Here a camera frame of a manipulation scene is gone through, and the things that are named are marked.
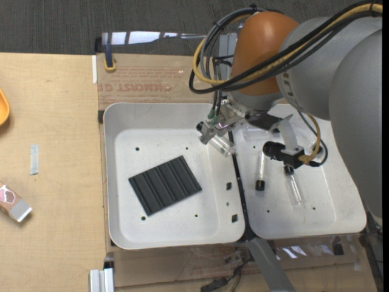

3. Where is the black cylinder on white bracket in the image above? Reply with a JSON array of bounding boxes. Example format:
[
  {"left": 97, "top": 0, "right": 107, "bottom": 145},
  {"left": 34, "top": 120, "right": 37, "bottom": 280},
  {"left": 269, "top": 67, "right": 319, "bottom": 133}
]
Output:
[{"left": 263, "top": 116, "right": 306, "bottom": 169}]

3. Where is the white plastic tray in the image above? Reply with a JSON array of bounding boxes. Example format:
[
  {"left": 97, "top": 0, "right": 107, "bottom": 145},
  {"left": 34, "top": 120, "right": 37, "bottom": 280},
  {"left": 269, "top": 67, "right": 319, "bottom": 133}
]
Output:
[
  {"left": 103, "top": 102, "right": 246, "bottom": 251},
  {"left": 233, "top": 103, "right": 368, "bottom": 240}
]

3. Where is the brown cardboard board, red print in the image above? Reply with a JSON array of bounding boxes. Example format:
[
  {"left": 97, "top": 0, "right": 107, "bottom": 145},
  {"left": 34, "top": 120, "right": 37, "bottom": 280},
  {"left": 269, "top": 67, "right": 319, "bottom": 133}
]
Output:
[{"left": 96, "top": 52, "right": 375, "bottom": 288}]

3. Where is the orange divided plate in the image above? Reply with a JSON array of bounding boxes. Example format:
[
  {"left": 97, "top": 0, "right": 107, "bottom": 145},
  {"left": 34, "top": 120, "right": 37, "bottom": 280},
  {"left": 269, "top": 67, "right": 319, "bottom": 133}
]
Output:
[{"left": 0, "top": 88, "right": 11, "bottom": 127}]

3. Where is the black block with thin wires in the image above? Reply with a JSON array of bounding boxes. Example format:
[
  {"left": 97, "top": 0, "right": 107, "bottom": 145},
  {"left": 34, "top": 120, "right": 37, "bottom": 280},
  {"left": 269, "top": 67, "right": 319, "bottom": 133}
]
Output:
[{"left": 200, "top": 277, "right": 229, "bottom": 292}]

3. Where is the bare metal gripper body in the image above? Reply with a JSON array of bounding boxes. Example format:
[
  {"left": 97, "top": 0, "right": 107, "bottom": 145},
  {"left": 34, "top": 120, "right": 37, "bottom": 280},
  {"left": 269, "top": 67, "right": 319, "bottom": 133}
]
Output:
[{"left": 208, "top": 100, "right": 253, "bottom": 131}]

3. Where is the black ribbed panel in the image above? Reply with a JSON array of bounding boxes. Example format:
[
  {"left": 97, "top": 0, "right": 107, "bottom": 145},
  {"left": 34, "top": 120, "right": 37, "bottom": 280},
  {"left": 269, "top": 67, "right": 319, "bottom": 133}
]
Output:
[{"left": 128, "top": 155, "right": 203, "bottom": 217}]

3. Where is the clear plastic bottle, black cap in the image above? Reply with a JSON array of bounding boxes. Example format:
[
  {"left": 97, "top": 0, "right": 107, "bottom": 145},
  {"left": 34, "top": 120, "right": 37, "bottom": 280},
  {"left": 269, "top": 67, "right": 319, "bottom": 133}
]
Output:
[
  {"left": 283, "top": 165, "right": 306, "bottom": 207},
  {"left": 255, "top": 150, "right": 267, "bottom": 192}
]

